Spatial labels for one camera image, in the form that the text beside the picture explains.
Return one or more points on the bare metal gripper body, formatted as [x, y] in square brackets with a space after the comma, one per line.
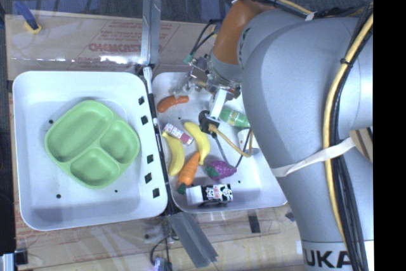
[203, 74]

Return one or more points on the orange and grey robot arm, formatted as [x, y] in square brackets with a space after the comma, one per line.
[285, 89]

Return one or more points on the orange toy sausage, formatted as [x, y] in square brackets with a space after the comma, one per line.
[168, 103]

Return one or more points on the green bottle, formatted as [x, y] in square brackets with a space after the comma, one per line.
[236, 119]

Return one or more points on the small pink and white packet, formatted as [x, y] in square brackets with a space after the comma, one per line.
[177, 133]

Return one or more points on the yellow banana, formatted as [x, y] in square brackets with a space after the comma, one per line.
[177, 155]
[201, 139]

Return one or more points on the white cup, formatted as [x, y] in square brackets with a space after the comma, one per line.
[244, 138]

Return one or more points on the orange carrot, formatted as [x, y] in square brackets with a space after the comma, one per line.
[189, 169]

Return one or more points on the purple grapes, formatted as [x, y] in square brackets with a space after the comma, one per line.
[223, 169]

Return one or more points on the brown cardboard board red print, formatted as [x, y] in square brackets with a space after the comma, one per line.
[95, 41]

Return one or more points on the white cow print carton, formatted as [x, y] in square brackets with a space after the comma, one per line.
[215, 193]

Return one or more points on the white plastic tray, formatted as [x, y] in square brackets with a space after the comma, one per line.
[35, 123]
[250, 190]

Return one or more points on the green divided plate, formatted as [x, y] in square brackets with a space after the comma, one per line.
[79, 130]

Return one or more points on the black cylinder on white bracket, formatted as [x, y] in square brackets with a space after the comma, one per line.
[207, 120]

